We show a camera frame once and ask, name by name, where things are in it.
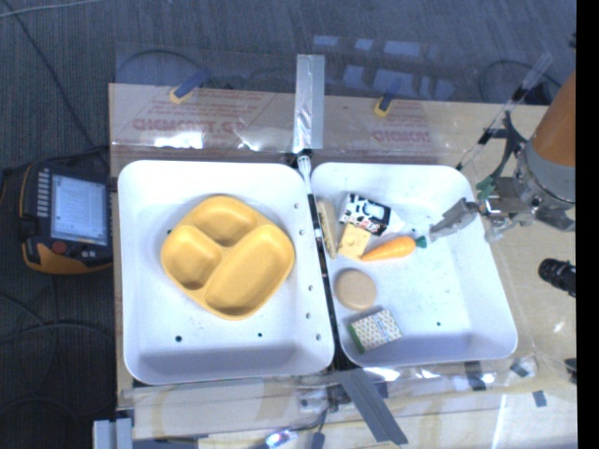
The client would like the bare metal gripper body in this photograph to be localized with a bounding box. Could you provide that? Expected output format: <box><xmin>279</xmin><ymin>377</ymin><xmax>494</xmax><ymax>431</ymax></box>
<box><xmin>477</xmin><ymin>177</ymin><xmax>577</xmax><ymax>233</ymax></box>

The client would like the orange carrot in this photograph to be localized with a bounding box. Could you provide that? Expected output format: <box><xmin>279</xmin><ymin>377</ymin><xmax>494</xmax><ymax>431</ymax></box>
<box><xmin>359</xmin><ymin>234</ymin><xmax>429</xmax><ymax>264</ymax></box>

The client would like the white plastic tray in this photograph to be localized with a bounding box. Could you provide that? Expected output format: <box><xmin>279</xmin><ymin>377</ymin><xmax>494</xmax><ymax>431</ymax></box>
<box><xmin>116</xmin><ymin>158</ymin><xmax>336</xmax><ymax>386</ymax></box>
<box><xmin>309</xmin><ymin>161</ymin><xmax>519</xmax><ymax>369</ymax></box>

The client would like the brown cardboard board red print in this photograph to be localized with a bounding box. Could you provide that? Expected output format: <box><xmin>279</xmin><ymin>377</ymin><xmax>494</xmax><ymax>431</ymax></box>
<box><xmin>108</xmin><ymin>82</ymin><xmax>577</xmax><ymax>441</ymax></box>

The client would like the black and white milk carton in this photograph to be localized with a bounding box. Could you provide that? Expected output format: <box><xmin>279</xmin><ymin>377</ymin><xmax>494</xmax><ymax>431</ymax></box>
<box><xmin>338</xmin><ymin>193</ymin><xmax>392</xmax><ymax>238</ymax></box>

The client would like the yellow cheese wedge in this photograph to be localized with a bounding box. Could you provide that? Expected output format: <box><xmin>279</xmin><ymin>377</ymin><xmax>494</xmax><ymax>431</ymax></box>
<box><xmin>336</xmin><ymin>222</ymin><xmax>373</xmax><ymax>262</ymax></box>

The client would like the tan round biscuit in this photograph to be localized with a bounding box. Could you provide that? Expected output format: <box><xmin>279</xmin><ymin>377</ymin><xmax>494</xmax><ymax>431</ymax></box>
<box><xmin>332</xmin><ymin>268</ymin><xmax>378</xmax><ymax>311</ymax></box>

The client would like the green and white carton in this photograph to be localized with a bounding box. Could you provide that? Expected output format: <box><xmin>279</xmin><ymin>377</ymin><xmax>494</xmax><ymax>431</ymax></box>
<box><xmin>346</xmin><ymin>308</ymin><xmax>404</xmax><ymax>355</ymax></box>

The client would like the yellow divided plate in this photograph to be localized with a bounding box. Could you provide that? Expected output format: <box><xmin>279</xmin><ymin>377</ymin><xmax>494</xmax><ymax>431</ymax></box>
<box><xmin>159</xmin><ymin>194</ymin><xmax>297</xmax><ymax>323</ymax></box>

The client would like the black cylinder on white bracket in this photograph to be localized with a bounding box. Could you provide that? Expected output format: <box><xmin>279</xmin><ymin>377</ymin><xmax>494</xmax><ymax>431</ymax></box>
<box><xmin>537</xmin><ymin>257</ymin><xmax>577</xmax><ymax>299</ymax></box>

